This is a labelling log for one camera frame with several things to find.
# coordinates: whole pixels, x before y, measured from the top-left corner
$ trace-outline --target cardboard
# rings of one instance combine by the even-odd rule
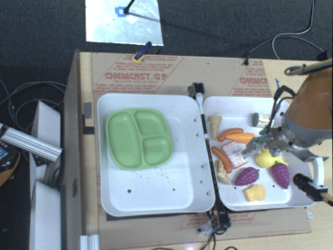
[[[76,65],[72,67],[65,100],[68,112],[65,118],[69,122],[65,127],[65,150],[72,152],[66,158],[64,182],[68,249],[79,249],[76,243],[80,233],[99,234],[103,250],[207,240],[206,236],[197,234],[197,227],[208,221],[206,214],[115,218],[105,213],[99,197],[95,118],[96,103],[102,94],[187,95],[187,88],[193,82],[203,82],[205,97],[270,97],[271,90],[276,89],[275,77],[280,78],[273,74],[267,77],[262,60],[251,60],[246,67],[242,65],[243,60],[237,58],[146,56],[142,63],[135,65],[131,57],[129,54],[76,53],[74,59]],[[295,64],[293,61],[282,63],[284,68]],[[80,187],[75,198],[69,194],[73,179]],[[232,226],[217,240],[311,232],[304,208],[232,212],[230,219]]]

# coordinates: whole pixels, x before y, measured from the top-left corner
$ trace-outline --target silver metal bar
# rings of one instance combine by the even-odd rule
[[[4,125],[0,123],[0,129],[4,129]],[[32,154],[55,162],[59,158],[62,149],[45,143],[24,132],[6,127],[4,133],[0,137],[2,141],[11,144],[20,149],[31,152]]]

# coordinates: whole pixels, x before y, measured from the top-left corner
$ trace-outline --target white tray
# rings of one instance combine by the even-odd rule
[[[220,131],[222,132],[229,128],[243,128],[244,132],[252,132],[259,135],[262,128],[252,127],[252,114],[255,112],[271,114],[273,106],[272,98],[255,98],[255,97],[208,97],[203,104],[203,111],[206,119],[209,116],[219,115],[222,117],[220,124]],[[276,114],[274,126],[277,127],[281,123],[280,112],[286,112],[289,104],[282,102],[279,112]],[[210,130],[210,123],[207,121],[208,130]],[[210,140],[210,145],[220,147],[222,143],[217,140]],[[236,174],[242,168],[254,167],[259,169],[259,179],[257,184],[264,186],[266,190],[266,198],[263,201],[248,202],[245,199],[243,190],[247,186],[234,186],[233,184],[227,185],[219,182],[219,193],[223,204],[234,211],[246,210],[260,210],[272,208],[285,208],[285,207],[303,207],[311,206],[314,202],[309,199],[304,192],[300,191],[292,182],[292,177],[297,173],[302,173],[311,179],[312,174],[308,163],[302,162],[294,155],[284,152],[282,159],[287,162],[288,171],[290,174],[290,186],[288,189],[281,188],[270,175],[268,169],[261,168],[256,165],[255,157],[252,155],[247,158],[248,163],[234,169],[233,172],[228,174],[229,178],[234,180]]]
[[[124,170],[107,148],[105,123],[118,110],[153,108],[170,128],[174,153],[157,168]],[[199,107],[180,95],[105,94],[97,103],[101,202],[110,215],[137,216],[205,212],[215,202]]]

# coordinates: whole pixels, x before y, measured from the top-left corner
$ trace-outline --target white can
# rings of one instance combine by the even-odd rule
[[[271,115],[254,113],[252,116],[252,125],[257,128],[265,128],[271,120]]]

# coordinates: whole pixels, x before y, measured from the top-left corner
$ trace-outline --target green plate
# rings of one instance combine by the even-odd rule
[[[106,121],[106,137],[110,155],[122,169],[157,167],[173,154],[169,126],[155,109],[132,108],[111,114]]]

